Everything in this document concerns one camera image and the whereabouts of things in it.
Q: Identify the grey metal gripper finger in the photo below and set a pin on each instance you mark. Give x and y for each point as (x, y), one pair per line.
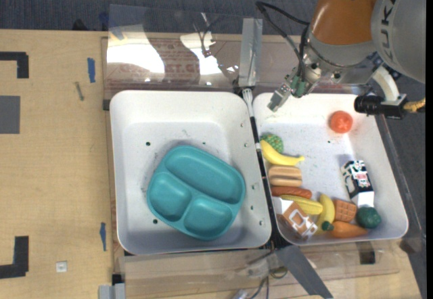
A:
(278, 98)

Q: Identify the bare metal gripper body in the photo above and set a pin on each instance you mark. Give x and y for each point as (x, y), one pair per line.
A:
(316, 71)

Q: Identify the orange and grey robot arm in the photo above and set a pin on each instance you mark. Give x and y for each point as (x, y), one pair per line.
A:
(345, 10)

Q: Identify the green grapes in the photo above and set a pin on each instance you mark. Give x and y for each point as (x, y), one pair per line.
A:
(275, 141)

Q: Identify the orange tomato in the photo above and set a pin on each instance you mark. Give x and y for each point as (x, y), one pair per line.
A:
(341, 121)

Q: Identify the yellow banana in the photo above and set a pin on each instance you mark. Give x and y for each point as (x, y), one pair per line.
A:
(327, 211)
(275, 157)

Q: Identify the white plastic tray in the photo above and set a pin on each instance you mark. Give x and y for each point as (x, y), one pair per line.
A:
(314, 149)
(135, 121)

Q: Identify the tan hot dog bun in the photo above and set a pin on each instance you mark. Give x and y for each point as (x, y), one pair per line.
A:
(285, 176)

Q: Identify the brown sausage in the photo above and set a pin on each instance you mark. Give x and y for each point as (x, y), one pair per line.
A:
(291, 191)

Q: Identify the teal divided plate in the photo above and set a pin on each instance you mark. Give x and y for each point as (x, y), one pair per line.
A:
(199, 172)

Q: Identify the yellow corn cob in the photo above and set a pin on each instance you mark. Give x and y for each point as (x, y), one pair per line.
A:
(306, 204)

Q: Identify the black and white milk carton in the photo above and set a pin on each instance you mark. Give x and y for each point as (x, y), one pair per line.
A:
(358, 179)

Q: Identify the brown and white carton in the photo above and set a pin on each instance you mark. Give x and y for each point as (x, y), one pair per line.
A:
(297, 221)

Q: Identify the brown waffle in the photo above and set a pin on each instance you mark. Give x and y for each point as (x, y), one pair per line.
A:
(345, 210)

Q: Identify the orange carrot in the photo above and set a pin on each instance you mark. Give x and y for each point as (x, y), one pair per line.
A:
(348, 230)

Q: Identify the dark green broccoli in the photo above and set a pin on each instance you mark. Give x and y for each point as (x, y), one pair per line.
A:
(368, 217)

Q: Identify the small white square block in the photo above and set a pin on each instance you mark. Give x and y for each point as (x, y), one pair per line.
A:
(61, 266)

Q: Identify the black cylinder on white bracket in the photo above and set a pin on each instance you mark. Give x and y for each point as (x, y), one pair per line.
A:
(389, 106)

